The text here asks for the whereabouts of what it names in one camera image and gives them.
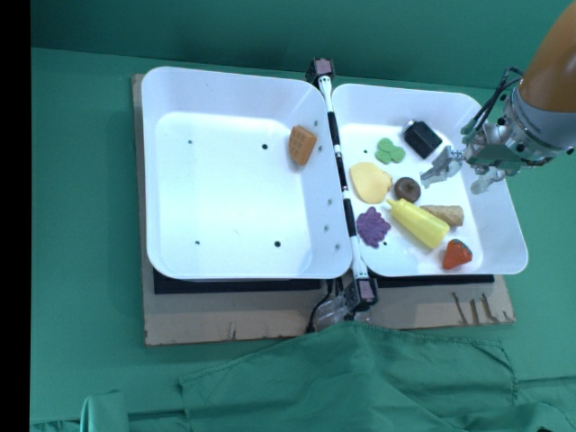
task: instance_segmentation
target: green table surface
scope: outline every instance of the green table surface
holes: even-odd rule
[[[309,62],[278,72],[31,50],[31,422],[78,418],[86,396],[113,389],[130,413],[178,411],[180,375],[276,343],[144,346],[131,76],[179,66],[302,78]],[[461,92],[480,103],[491,94],[335,83]],[[576,156],[508,180],[529,253],[526,270],[506,277],[515,324],[421,331],[503,341],[522,382],[575,378],[575,181]]]

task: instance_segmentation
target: purple lettuce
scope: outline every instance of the purple lettuce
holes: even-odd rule
[[[379,243],[384,240],[391,225],[386,222],[382,215],[371,206],[367,212],[362,213],[356,220],[356,230],[358,235],[366,245],[378,248]]]

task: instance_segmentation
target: yellow mustard bottle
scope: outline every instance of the yellow mustard bottle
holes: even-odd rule
[[[386,199],[392,207],[391,214],[402,226],[429,248],[436,248],[450,230],[450,226],[428,211],[403,198],[397,202]]]

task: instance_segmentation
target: white plastic tray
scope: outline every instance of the white plastic tray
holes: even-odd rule
[[[334,278],[351,263],[320,92],[298,80],[160,67],[142,80],[147,251],[177,279]],[[317,135],[289,157],[300,124]]]
[[[392,175],[393,181],[409,176],[419,182],[419,175],[431,167],[432,160],[445,145],[460,149],[460,129],[478,111],[480,105],[464,94],[409,90],[369,85],[341,85],[332,95],[337,116],[340,143],[346,174],[355,163],[369,161]],[[410,121],[424,121],[438,134],[443,143],[436,151],[422,159],[402,137],[404,125]],[[400,163],[383,164],[375,157],[377,143],[389,138],[406,150]],[[462,170],[448,180],[422,186],[421,204],[459,204],[463,207],[462,227],[451,228],[443,243],[434,249],[424,247],[391,215],[385,201],[375,205],[378,212],[392,225],[378,248],[361,243],[366,265],[379,275],[511,275],[522,271],[527,264],[527,248],[518,218],[505,181],[492,184],[486,193],[473,195],[470,185],[477,178],[473,170]],[[369,206],[354,190],[352,206],[355,216]],[[393,189],[389,196],[395,199]],[[441,267],[450,239],[460,239],[472,250],[472,262],[452,271]]]

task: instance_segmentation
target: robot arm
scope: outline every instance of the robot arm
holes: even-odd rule
[[[507,89],[503,114],[486,119]],[[492,97],[462,129],[463,150],[446,147],[420,176],[425,187],[457,172],[463,162],[479,179],[474,194],[521,168],[540,167],[576,146],[576,1],[544,37],[526,72],[506,69]]]

